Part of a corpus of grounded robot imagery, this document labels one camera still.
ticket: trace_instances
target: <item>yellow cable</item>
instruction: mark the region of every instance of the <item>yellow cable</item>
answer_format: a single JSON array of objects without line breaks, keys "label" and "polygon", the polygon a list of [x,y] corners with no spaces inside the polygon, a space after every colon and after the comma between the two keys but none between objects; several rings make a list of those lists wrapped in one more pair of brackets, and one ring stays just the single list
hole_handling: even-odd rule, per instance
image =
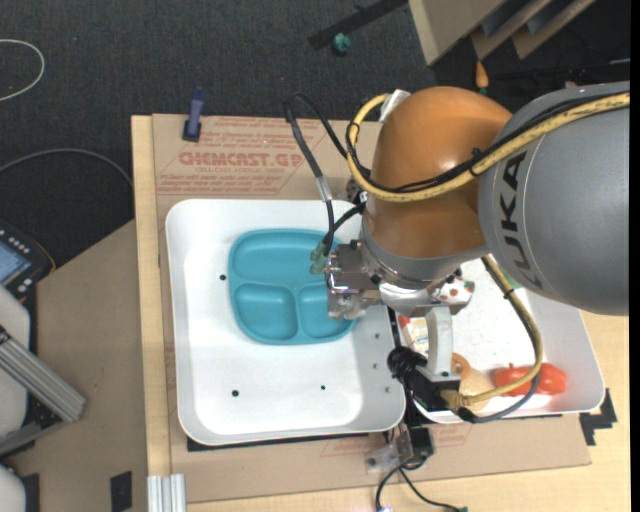
[{"label": "yellow cable", "polygon": [[[386,98],[387,94],[382,94],[380,96],[376,96],[372,98],[364,106],[358,111],[356,114],[353,124],[350,125],[348,130],[349,141],[355,147],[358,130],[360,127],[360,123],[366,118],[366,116],[373,110],[376,106],[382,103]],[[585,103],[578,107],[574,107],[565,112],[562,112],[554,117],[546,119],[533,128],[530,128],[526,132],[518,135],[513,140],[510,140],[503,146],[499,147],[495,151],[491,152],[482,160],[478,161],[473,166],[473,173],[470,171],[465,171],[459,176],[438,185],[436,187],[426,188],[422,190],[416,190],[414,192],[389,192],[383,190],[375,185],[369,183],[364,176],[360,173],[360,170],[356,166],[355,161],[350,153],[347,153],[347,162],[349,165],[349,170],[356,181],[356,183],[362,188],[366,190],[369,194],[378,197],[379,199],[391,202],[409,202],[409,201],[422,201],[424,199],[429,199],[432,197],[436,197],[441,194],[445,194],[455,188],[458,188],[469,181],[473,180],[477,175],[482,174],[487,171],[491,167],[493,167],[496,163],[504,158],[509,157],[523,146],[528,144],[529,142],[542,137],[544,134],[549,133],[565,124],[568,124],[572,121],[577,121],[578,119],[582,119],[584,117],[599,114],[601,112],[607,112],[609,110],[614,110],[618,108],[623,108],[629,106],[631,103],[631,93],[625,92],[622,94],[614,94],[612,96],[607,96],[606,98],[600,98],[598,100],[594,100],[589,103]]]},{"label": "yellow cable", "polygon": [[[496,281],[498,281],[498,285],[500,286],[500,288],[503,291],[510,290],[511,285],[509,284],[509,281],[507,281],[507,279],[504,277],[504,274],[498,268],[498,266],[493,262],[493,260],[487,257],[487,258],[483,258],[482,261],[485,263],[487,267],[489,267],[489,270],[493,275],[493,278]],[[527,311],[527,309],[525,308],[524,304],[522,304],[518,296],[511,293],[509,295],[509,301],[511,302],[513,307],[519,311],[521,316],[524,318],[524,321],[527,324],[529,324],[531,328],[531,336],[532,336],[534,353],[535,353],[535,362],[533,366],[525,375],[520,377],[518,380],[515,380],[510,384],[506,384],[504,386],[492,389],[490,391],[479,393],[477,395],[463,395],[459,391],[455,391],[455,390],[442,391],[440,395],[447,402],[447,407],[449,409],[452,409],[455,411],[461,407],[469,407],[472,404],[483,402],[485,400],[490,400],[491,398],[495,398],[505,393],[508,393],[509,391],[513,391],[517,387],[520,387],[523,384],[526,384],[527,382],[530,382],[531,380],[533,380],[533,378],[540,371],[540,367],[542,366],[542,357],[544,355],[544,350],[542,347],[542,337],[540,336],[540,332],[536,327],[533,317],[531,316],[529,311]]]}]

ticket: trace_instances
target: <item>screen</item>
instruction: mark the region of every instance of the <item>screen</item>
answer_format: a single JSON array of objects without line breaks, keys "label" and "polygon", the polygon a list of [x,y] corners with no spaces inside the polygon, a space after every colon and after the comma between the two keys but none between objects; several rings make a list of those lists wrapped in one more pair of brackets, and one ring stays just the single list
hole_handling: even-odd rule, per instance
[{"label": "screen", "polygon": [[29,265],[29,261],[0,242],[0,283],[7,284],[10,277],[29,268]]}]

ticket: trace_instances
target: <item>red tomato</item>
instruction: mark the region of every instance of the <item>red tomato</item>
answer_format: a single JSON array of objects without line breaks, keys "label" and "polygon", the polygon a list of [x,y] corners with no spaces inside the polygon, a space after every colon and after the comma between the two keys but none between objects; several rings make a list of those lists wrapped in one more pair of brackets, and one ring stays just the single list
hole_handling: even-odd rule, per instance
[{"label": "red tomato", "polygon": [[[496,387],[506,386],[524,377],[531,369],[531,366],[519,366],[514,368],[512,364],[508,368],[496,370],[493,374],[493,383]],[[531,382],[527,382],[522,386],[518,386],[512,391],[505,393],[504,396],[524,395],[531,388]],[[542,363],[540,367],[540,381],[536,393],[542,395],[555,395],[563,393],[567,389],[567,375],[558,367],[551,363]]]}]

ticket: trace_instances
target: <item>red toy vegetable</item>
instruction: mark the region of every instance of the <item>red toy vegetable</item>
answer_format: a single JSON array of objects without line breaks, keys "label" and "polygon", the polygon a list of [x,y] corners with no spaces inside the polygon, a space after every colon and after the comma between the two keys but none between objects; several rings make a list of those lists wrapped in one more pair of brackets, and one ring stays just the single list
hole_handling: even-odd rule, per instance
[{"label": "red toy vegetable", "polygon": [[[526,373],[531,369],[530,366],[519,366],[514,368],[512,364],[508,368],[501,368],[496,370],[493,374],[493,382],[496,387],[506,386],[512,382],[518,380],[520,377],[524,377]],[[504,396],[519,396],[524,395],[531,388],[531,382],[527,382],[522,386],[518,386],[512,391],[505,393]],[[542,395],[555,395],[557,393],[563,393],[567,389],[567,375],[556,366],[551,363],[542,363],[540,367],[540,382],[538,383],[538,389],[536,393]]]}]

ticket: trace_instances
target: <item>white cable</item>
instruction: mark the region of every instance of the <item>white cable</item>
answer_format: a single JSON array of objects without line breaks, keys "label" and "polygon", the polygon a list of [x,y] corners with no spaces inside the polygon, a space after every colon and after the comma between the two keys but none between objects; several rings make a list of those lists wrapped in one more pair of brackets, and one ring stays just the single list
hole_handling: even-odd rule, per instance
[{"label": "white cable", "polygon": [[37,83],[40,81],[40,79],[42,78],[42,75],[44,75],[44,68],[45,68],[45,60],[44,60],[44,55],[42,55],[42,52],[34,45],[32,45],[31,43],[28,43],[26,41],[20,41],[18,39],[0,39],[0,44],[17,44],[20,46],[26,46],[27,48],[31,48],[34,52],[36,52],[38,54],[38,57],[40,58],[40,62],[42,64],[41,68],[40,68],[40,73],[38,73],[38,76],[36,77],[36,79],[31,82],[29,85],[27,85],[24,89],[19,90],[18,92],[14,92],[12,94],[9,94],[9,96],[5,96],[5,97],[0,97],[0,101],[7,101],[10,100],[11,98],[15,98],[16,96],[20,96],[21,94],[24,94],[25,92],[33,89]]}]

